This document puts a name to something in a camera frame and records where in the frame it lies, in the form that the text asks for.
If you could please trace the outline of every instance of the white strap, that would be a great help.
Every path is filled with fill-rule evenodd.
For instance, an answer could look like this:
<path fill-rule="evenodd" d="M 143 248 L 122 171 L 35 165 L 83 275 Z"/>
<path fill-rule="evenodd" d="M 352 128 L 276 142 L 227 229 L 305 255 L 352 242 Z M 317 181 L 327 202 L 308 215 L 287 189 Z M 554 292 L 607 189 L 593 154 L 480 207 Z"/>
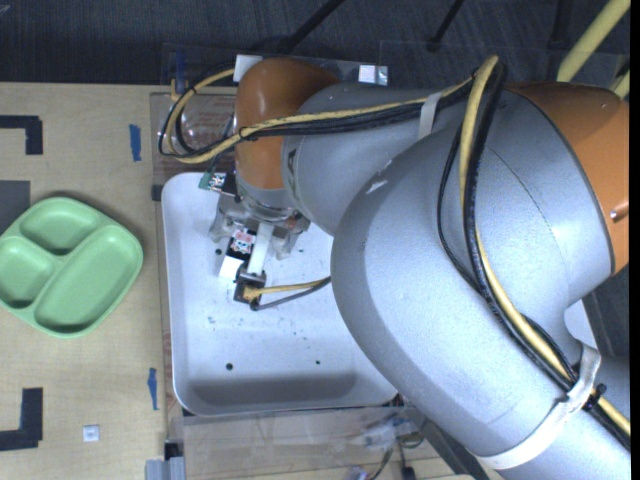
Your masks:
<path fill-rule="evenodd" d="M 420 125 L 418 126 L 418 140 L 424 139 L 431 133 L 433 121 L 436 119 L 436 106 L 442 97 L 441 92 L 430 94 L 420 110 Z"/>
<path fill-rule="evenodd" d="M 538 428 L 520 444 L 498 455 L 476 456 L 476 458 L 490 468 L 497 470 L 515 468 L 535 459 L 556 440 L 564 424 L 587 402 L 599 366 L 600 354 L 598 351 L 583 343 L 580 378 L 567 393 L 567 399 L 557 403 Z"/>

